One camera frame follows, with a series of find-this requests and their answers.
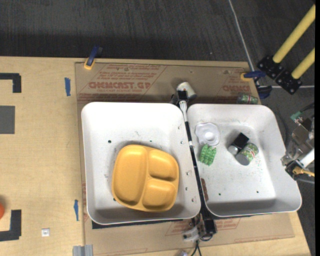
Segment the metal rod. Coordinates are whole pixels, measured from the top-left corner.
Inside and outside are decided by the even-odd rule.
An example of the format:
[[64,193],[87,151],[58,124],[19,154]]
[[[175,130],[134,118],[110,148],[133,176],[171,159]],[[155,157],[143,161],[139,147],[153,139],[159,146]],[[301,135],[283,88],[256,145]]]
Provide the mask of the metal rod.
[[294,79],[299,79],[315,62],[315,56],[316,48],[313,48],[313,50],[310,51],[310,53],[304,58],[304,60],[300,62],[300,64],[294,69],[294,71],[292,71],[291,76]]
[[314,4],[273,56],[272,59],[275,63],[280,63],[284,59],[284,57],[288,54],[288,52],[292,49],[292,47],[296,44],[299,38],[304,34],[304,32],[309,28],[315,19],[316,5]]

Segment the white tray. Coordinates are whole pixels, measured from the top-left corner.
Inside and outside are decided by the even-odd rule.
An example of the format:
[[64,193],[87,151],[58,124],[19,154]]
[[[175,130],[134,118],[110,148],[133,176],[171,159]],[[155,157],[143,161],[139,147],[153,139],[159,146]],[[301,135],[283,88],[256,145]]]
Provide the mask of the white tray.
[[[81,112],[87,212],[102,225],[189,219],[201,202],[179,108],[167,103],[93,102]],[[165,212],[133,210],[114,201],[111,180],[118,152],[141,144],[171,154],[179,165],[179,187],[174,206]]]
[[[206,206],[219,217],[292,212],[302,199],[297,183],[286,173],[285,146],[273,112],[262,105],[195,104],[187,111],[199,175],[205,180]],[[202,146],[195,135],[200,123],[213,123],[220,143],[211,166],[199,161]],[[259,153],[243,166],[228,152],[239,133],[257,145]]]

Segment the black corner marker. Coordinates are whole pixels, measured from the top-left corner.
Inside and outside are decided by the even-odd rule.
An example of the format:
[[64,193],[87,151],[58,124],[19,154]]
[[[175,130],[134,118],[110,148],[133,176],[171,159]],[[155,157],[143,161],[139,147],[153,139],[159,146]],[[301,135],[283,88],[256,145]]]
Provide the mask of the black corner marker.
[[19,240],[21,236],[21,210],[12,210],[10,230],[0,232],[0,242]]
[[12,80],[12,92],[21,93],[21,75],[19,73],[0,73],[0,80]]

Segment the white square marker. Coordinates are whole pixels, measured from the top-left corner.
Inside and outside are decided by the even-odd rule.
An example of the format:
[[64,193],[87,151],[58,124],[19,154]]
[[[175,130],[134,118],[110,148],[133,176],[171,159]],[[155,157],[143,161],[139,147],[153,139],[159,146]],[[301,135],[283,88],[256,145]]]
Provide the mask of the white square marker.
[[50,228],[43,228],[41,229],[42,237],[49,237],[50,236]]

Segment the gray square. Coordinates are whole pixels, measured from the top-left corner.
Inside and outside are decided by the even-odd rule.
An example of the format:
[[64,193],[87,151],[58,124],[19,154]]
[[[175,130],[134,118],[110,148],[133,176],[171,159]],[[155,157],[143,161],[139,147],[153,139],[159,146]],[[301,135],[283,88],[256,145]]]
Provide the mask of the gray square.
[[15,134],[15,106],[0,106],[0,134]]

